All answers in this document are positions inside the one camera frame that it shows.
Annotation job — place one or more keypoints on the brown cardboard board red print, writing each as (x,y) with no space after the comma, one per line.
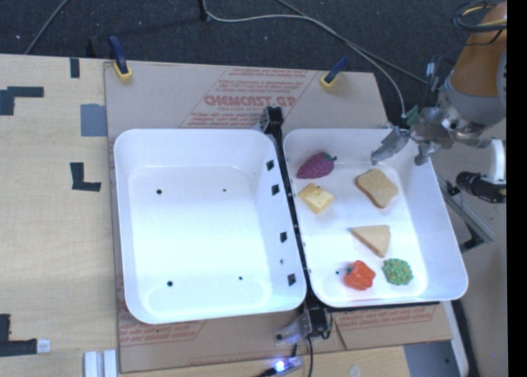
(173,91)

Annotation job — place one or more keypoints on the yellow cheese wedge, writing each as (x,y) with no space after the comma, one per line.
(316,198)

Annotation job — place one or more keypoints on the thin black rod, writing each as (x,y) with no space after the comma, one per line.
(291,202)

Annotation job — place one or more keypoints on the tan triangular sandwich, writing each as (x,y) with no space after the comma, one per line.
(376,237)

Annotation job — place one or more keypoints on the orange bell pepper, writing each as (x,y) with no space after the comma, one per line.
(359,276)

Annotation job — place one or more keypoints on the white plastic tray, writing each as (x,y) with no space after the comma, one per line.
(428,223)
(197,223)

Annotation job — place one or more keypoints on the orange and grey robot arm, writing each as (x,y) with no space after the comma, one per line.
(477,62)

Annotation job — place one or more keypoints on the black cylinder on white bracket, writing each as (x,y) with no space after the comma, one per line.
(481,186)

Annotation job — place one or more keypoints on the brown bread slice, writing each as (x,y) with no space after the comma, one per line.
(378,188)

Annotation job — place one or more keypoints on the purple grapes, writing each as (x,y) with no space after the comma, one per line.
(315,166)

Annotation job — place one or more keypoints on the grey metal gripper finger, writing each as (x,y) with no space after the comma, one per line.
(424,153)
(389,147)

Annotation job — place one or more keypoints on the green peas heap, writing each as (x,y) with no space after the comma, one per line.
(397,271)

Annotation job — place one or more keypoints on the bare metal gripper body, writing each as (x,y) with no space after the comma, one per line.
(436,128)

